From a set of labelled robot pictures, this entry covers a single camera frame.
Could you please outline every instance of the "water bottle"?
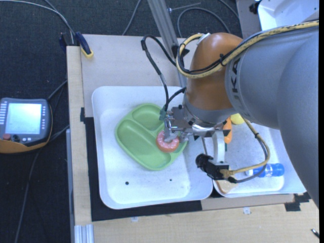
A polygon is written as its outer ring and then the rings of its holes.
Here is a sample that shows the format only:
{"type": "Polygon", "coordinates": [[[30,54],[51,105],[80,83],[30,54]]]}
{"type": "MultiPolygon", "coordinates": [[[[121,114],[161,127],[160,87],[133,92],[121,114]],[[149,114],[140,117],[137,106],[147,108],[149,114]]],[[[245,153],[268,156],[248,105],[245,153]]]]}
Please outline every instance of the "water bottle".
{"type": "MultiPolygon", "coordinates": [[[[248,176],[255,175],[256,173],[261,171],[262,168],[263,166],[252,170],[248,170],[246,171],[246,175],[248,176]]],[[[265,170],[259,175],[259,177],[282,176],[284,172],[285,172],[285,168],[280,163],[267,164],[265,170]]]]}

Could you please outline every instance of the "dark carpet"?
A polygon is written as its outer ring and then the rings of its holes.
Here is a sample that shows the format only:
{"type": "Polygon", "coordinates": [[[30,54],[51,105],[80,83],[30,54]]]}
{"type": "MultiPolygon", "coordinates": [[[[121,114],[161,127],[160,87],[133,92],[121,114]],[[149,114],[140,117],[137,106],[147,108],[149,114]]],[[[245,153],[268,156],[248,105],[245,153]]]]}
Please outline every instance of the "dark carpet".
{"type": "MultiPolygon", "coordinates": [[[[28,1],[48,6],[43,0],[28,1]]],[[[49,0],[74,31],[122,35],[138,0],[49,0]]],[[[235,0],[221,0],[236,11],[235,0]]],[[[219,0],[166,0],[178,36],[181,12],[194,5],[214,12],[190,10],[182,15],[182,36],[226,32],[241,36],[237,17],[219,0]]],[[[66,57],[59,45],[67,27],[54,12],[33,5],[0,2],[0,98],[46,99],[66,79],[66,57]]],[[[126,35],[159,36],[148,3],[143,0],[126,35]]],[[[55,109],[53,134],[69,124],[67,86],[50,101],[55,109]]],[[[70,242],[66,138],[62,133],[39,153],[0,154],[0,242],[70,242]],[[29,179],[32,164],[34,166],[29,179]]]]}

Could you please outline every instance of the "donut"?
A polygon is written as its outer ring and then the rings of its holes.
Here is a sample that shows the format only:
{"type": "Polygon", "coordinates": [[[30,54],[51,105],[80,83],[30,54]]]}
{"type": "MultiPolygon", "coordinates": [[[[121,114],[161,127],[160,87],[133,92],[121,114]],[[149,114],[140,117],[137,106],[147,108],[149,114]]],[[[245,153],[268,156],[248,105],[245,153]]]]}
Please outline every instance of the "donut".
{"type": "Polygon", "coordinates": [[[157,135],[155,142],[156,142],[156,145],[159,148],[159,150],[161,150],[162,152],[165,152],[165,153],[170,153],[170,152],[175,151],[178,148],[180,140],[179,140],[179,137],[176,137],[171,142],[165,142],[164,141],[164,131],[162,130],[157,135]]]}

